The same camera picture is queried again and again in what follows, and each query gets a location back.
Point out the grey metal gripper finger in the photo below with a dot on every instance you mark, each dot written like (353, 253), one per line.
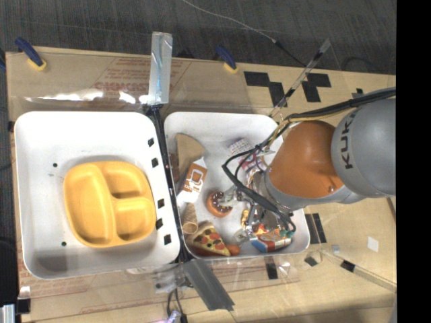
(243, 235)
(252, 218)

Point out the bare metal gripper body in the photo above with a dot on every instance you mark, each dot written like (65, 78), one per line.
(266, 215)

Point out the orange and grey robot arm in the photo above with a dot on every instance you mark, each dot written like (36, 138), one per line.
(313, 160)

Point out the red sausage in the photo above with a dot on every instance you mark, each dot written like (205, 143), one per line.
(233, 249)

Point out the orange and blue can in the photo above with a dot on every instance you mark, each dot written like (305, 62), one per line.
(271, 242)

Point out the pizza slice with pepperoni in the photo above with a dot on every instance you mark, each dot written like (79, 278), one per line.
(208, 241)

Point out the brown frosted doughnut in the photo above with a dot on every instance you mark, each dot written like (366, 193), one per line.
(215, 209)

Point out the red and white packet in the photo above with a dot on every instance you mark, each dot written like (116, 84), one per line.
(250, 173)

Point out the tan waffle cone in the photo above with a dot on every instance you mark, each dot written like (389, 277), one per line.
(190, 219)

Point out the white and orange carton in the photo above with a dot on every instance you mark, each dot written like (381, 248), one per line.
(194, 180)

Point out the white packet with pink print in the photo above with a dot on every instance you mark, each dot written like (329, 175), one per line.
(238, 146)

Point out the brown cardboard board, red print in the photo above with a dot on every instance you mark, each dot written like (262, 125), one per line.
(350, 241)

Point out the brown bread slice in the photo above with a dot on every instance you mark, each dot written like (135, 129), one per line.
(187, 150)

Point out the white plastic tray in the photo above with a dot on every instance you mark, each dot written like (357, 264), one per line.
(43, 146)
(215, 130)

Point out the yellow divided plate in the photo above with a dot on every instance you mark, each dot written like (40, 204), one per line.
(91, 204)

